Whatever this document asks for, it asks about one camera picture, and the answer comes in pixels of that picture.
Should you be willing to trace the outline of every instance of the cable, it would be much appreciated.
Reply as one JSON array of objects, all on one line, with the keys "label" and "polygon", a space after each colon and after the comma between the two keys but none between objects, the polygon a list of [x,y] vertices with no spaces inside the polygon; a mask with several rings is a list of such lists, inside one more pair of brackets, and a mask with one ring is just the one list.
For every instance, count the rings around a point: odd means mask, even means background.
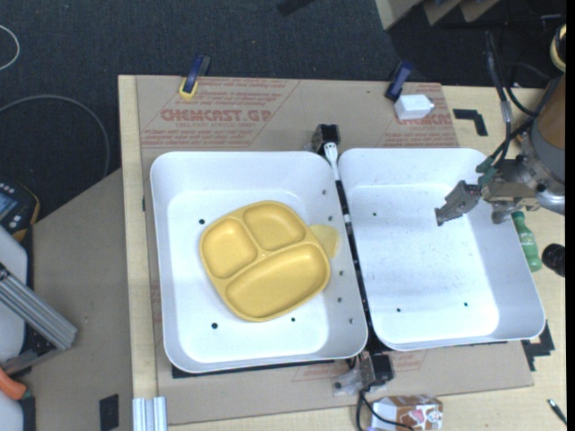
[{"label": "cable", "polygon": [[21,104],[24,104],[26,102],[31,102],[31,101],[63,101],[63,102],[68,102],[68,103],[75,105],[76,107],[79,107],[80,109],[85,111],[88,115],[90,115],[93,118],[93,120],[96,122],[96,124],[98,125],[99,129],[102,132],[102,137],[103,137],[104,144],[106,147],[104,170],[103,170],[103,174],[102,174],[102,178],[105,178],[108,175],[108,170],[110,168],[110,153],[111,153],[110,139],[108,138],[108,133],[106,132],[106,128],[104,127],[104,125],[102,124],[100,119],[96,116],[96,114],[94,112],[92,112],[90,109],[88,109],[85,105],[83,105],[82,103],[80,103],[78,101],[75,101],[74,99],[70,99],[70,98],[67,98],[65,96],[58,96],[55,94],[39,94],[36,96],[29,96],[29,97],[25,97],[23,99],[19,99],[19,100],[14,101],[14,102],[10,102],[9,104],[6,104],[3,107],[0,107],[0,113],[5,112],[5,111],[7,111],[13,107],[16,107],[17,105],[21,105]]},{"label": "cable", "polygon": [[507,69],[508,74],[513,74],[513,72],[517,70],[517,67],[524,67],[525,69],[530,70],[531,72],[539,76],[546,84],[551,81],[551,77],[548,74],[543,73],[541,70],[531,66],[527,62],[508,62],[508,66],[509,66]]},{"label": "cable", "polygon": [[530,109],[528,109],[527,107],[525,107],[521,102],[519,102],[519,99],[515,96],[515,94],[513,93],[513,91],[511,91],[511,88],[506,86],[505,87],[509,98],[511,99],[511,101],[515,104],[515,106],[520,109],[523,113],[525,113],[526,115],[529,115],[530,117],[533,118],[537,118],[539,116],[538,113],[531,111]]},{"label": "cable", "polygon": [[3,26],[2,24],[0,24],[0,29],[2,29],[3,31],[5,31],[8,35],[10,35],[12,37],[12,39],[14,40],[14,43],[16,44],[16,54],[14,55],[14,57],[8,61],[8,64],[4,64],[3,66],[0,66],[0,72],[2,72],[3,70],[7,69],[9,66],[11,66],[14,62],[16,62],[16,59],[18,59],[18,57],[20,57],[20,42],[18,41],[18,37],[16,37],[14,35],[14,32],[12,32],[10,29],[8,29],[7,27]]},{"label": "cable", "polygon": [[493,86],[495,86],[495,90],[500,97],[501,113],[503,115],[503,121],[505,122],[505,141],[503,142],[502,148],[500,150],[500,158],[494,164],[494,167],[498,168],[503,160],[505,160],[507,151],[509,149],[509,144],[511,142],[511,107],[509,105],[507,96],[505,95],[505,86],[502,80],[503,68],[500,59],[497,56],[493,35],[489,31],[485,32],[485,42],[487,50],[487,67],[489,68],[489,74],[491,80],[493,81]]},{"label": "cable", "polygon": [[[516,128],[509,136],[510,140],[513,140],[515,137],[519,136],[520,134],[523,134],[524,132],[528,131],[528,129],[531,127],[531,125],[533,124],[533,119],[529,119],[528,121],[526,121],[525,123],[523,123],[520,127]],[[497,158],[497,155],[503,150],[503,147],[505,145],[505,141],[501,142],[500,146],[497,147],[497,149],[495,150],[495,152],[493,152],[491,154],[491,158],[495,159]]]},{"label": "cable", "polygon": [[356,366],[356,361],[358,360],[357,357],[353,357],[351,359],[346,359],[345,362],[348,363],[349,369],[353,369]]},{"label": "cable", "polygon": [[[514,66],[516,63],[519,63],[521,61],[521,59],[528,53],[530,52],[533,47],[536,47],[537,44],[541,41],[541,40],[546,40],[546,38],[552,34],[554,31],[554,28],[547,28],[545,29],[541,34],[539,34],[536,39],[534,40],[534,42],[532,44],[529,44],[526,48],[524,48],[515,58],[515,61],[513,62],[509,62],[509,64],[511,66]],[[513,71],[511,73],[511,75],[509,76],[509,84],[513,84],[514,83],[514,79],[515,79],[515,73],[516,73],[517,69],[513,68]]]},{"label": "cable", "polygon": [[363,403],[366,404],[367,408],[369,409],[369,411],[373,414],[374,417],[376,417],[378,420],[383,421],[384,423],[387,423],[388,425],[394,425],[395,427],[401,427],[404,429],[409,429],[411,431],[414,431],[412,427],[410,427],[409,425],[404,425],[404,423],[397,423],[396,421],[392,421],[392,420],[388,420],[386,418],[381,417],[375,410],[374,408],[371,406],[371,404],[369,403],[369,401],[366,399],[365,396],[365,391],[367,391],[369,389],[369,387],[360,390],[359,391],[359,396],[358,396],[358,405],[356,407],[356,426],[358,427],[358,431],[363,431],[363,428],[361,427],[361,422],[360,422],[360,415],[361,415],[361,406],[363,405]]}]

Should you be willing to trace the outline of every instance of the green bottle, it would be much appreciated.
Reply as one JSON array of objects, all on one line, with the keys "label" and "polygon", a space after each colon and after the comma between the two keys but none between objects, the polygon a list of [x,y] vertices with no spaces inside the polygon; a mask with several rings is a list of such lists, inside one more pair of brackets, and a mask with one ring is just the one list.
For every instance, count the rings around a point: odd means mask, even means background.
[{"label": "green bottle", "polygon": [[525,225],[525,214],[521,211],[517,211],[511,214],[511,217],[513,218],[513,224],[515,224],[515,229],[517,230],[521,247],[523,247],[529,269],[531,271],[541,269],[543,262],[539,259],[539,252],[537,251],[537,243],[535,242],[533,232]]}]

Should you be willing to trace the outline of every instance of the yellow plate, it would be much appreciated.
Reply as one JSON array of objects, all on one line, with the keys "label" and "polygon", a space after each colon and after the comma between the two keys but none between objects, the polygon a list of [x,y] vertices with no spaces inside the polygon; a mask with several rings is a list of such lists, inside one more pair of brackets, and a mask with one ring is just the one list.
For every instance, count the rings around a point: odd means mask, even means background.
[{"label": "yellow plate", "polygon": [[[327,229],[333,231],[327,233],[333,246],[333,237],[339,236],[335,229]],[[325,288],[330,262],[323,243],[290,207],[262,201],[208,226],[199,240],[199,255],[209,279],[235,314],[248,321],[267,321]]]}]

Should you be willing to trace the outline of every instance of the white block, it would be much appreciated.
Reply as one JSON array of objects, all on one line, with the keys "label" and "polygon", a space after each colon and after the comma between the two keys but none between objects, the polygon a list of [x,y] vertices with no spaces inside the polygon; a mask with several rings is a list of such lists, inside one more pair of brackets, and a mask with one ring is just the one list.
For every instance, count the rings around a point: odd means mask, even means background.
[{"label": "white block", "polygon": [[433,110],[433,102],[425,94],[406,94],[394,104],[398,119],[422,119]]}]

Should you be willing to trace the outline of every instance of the black clip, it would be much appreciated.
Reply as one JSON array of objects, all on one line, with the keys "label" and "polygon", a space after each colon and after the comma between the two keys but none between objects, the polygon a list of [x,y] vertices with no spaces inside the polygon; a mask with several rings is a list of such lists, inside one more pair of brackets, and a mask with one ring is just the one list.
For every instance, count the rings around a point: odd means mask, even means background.
[{"label": "black clip", "polygon": [[385,97],[396,102],[402,94],[403,84],[413,70],[413,65],[409,61],[402,61],[395,69],[392,82],[387,87]]},{"label": "black clip", "polygon": [[198,89],[197,79],[199,76],[204,76],[208,73],[209,64],[212,58],[203,54],[198,54],[191,65],[190,73],[188,78],[185,78],[181,82],[180,86],[180,96],[186,100],[190,100],[196,90]]},{"label": "black clip", "polygon": [[328,142],[340,142],[340,129],[338,125],[317,125],[312,136],[312,151],[320,156],[324,155],[323,145]]}]

